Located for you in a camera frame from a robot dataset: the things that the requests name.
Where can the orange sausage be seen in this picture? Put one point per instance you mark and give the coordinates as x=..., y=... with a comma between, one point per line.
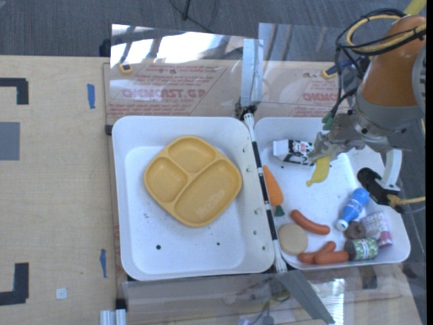
x=333, y=257
x=309, y=223
x=314, y=253

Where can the white and pink can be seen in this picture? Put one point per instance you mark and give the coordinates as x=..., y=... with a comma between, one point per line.
x=377, y=225

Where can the white and black milk carton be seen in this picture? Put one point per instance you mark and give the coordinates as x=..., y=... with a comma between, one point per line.
x=291, y=149

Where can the brown doughnut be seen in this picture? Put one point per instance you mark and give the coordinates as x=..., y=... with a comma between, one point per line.
x=355, y=230

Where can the green and white can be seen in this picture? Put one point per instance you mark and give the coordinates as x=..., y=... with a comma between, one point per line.
x=362, y=249

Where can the orange carrot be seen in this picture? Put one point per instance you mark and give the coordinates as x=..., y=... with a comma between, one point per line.
x=273, y=188

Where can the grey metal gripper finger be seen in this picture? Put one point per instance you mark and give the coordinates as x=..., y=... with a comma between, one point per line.
x=318, y=147
x=332, y=150

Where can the yellow divided plate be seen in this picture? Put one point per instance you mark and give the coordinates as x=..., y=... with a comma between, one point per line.
x=193, y=181

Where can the blue bottle with white cap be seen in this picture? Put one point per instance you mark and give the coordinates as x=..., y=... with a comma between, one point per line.
x=353, y=206

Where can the beige round biscuit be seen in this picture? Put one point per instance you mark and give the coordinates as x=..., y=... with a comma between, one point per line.
x=293, y=239

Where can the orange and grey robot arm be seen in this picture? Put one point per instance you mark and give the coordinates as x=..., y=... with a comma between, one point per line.
x=389, y=76

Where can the black cylinder on white bracket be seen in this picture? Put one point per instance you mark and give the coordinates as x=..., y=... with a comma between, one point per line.
x=375, y=185

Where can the thin black and white rod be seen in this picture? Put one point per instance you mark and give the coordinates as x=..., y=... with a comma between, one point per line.
x=260, y=171

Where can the white plastic tray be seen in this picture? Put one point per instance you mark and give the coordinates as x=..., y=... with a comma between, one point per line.
x=203, y=249
x=324, y=201

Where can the yellow banana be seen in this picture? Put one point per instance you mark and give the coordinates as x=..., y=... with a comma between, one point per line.
x=321, y=173

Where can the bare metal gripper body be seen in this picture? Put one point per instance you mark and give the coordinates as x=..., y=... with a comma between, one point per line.
x=346, y=132

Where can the brown cardboard board red print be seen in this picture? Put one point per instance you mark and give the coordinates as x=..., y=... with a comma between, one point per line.
x=162, y=90

